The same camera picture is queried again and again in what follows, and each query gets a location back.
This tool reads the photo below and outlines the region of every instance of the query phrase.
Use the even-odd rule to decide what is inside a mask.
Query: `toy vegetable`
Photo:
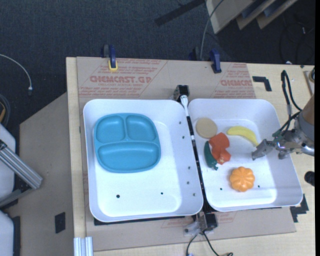
[[[211,154],[211,150],[210,150],[210,147],[209,147],[209,142],[206,141],[205,144],[204,144],[204,158],[205,158],[205,162],[206,164],[215,169],[215,170],[218,170],[218,167],[217,167],[217,160],[213,157],[213,155]]]
[[[259,143],[257,142],[257,138],[255,133],[250,130],[249,128],[243,127],[243,126],[233,126],[231,127],[226,134],[228,135],[240,135],[249,141],[251,141],[254,146],[256,147]]]
[[[252,189],[255,179],[253,171],[243,166],[234,169],[229,177],[231,187],[240,192]]]
[[[212,156],[218,164],[223,165],[225,162],[230,161],[231,155],[230,153],[226,150],[230,146],[229,139],[228,137],[220,132],[216,136],[213,136],[209,140],[209,144],[212,147]]]
[[[210,118],[200,118],[195,125],[196,132],[205,139],[210,139],[217,134],[218,127]]]

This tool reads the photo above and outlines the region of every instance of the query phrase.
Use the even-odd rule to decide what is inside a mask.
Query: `blue divided plate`
[[[100,165],[114,173],[150,170],[161,157],[155,124],[142,114],[101,117],[94,127],[94,148]]]

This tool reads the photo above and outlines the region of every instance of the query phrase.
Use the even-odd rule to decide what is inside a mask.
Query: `toy banana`
[[[226,134],[243,136],[247,138],[249,141],[251,141],[254,144],[254,146],[257,146],[259,144],[257,142],[255,133],[244,126],[233,126],[226,132]]]

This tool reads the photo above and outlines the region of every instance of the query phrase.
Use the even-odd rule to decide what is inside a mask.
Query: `blue clamp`
[[[108,61],[109,69],[111,71],[118,70],[118,63],[116,60],[116,50],[112,44],[104,44],[101,49],[101,58],[109,57],[110,60]]]
[[[211,65],[214,73],[221,73],[220,67],[220,54],[217,49],[213,48],[210,52],[210,60],[213,62]]]

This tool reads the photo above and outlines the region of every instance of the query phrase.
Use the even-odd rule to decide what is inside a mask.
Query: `white cable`
[[[26,73],[26,75],[27,75],[27,77],[28,77],[28,79],[29,79],[29,84],[30,84],[30,85],[29,85],[29,88],[28,88],[28,92],[29,92],[29,95],[31,95],[32,90],[33,90],[33,88],[32,88],[32,82],[31,82],[30,75],[29,75],[29,73],[26,71],[26,69],[25,69],[19,62],[15,61],[13,58],[10,58],[10,57],[8,57],[8,56],[6,56],[6,55],[3,55],[3,54],[1,54],[1,53],[0,53],[0,56],[1,56],[1,57],[4,57],[4,58],[6,58],[6,59],[8,59],[8,60],[10,60],[10,61],[12,61],[12,62],[14,62],[14,63],[17,64],[20,68],[23,69],[23,71]]]
[[[202,61],[202,53],[203,53],[203,49],[204,49],[204,43],[205,43],[205,36],[206,36],[206,32],[207,32],[207,29],[208,29],[208,25],[209,25],[209,22],[211,20],[211,17],[212,15],[214,15],[216,9],[219,7],[219,5],[223,2],[224,0],[221,0],[217,5],[216,7],[213,9],[213,11],[211,12],[207,22],[206,22],[206,25],[205,25],[205,28],[204,28],[204,32],[203,32],[203,35],[202,35],[202,41],[201,41],[201,50],[200,50],[200,61]]]

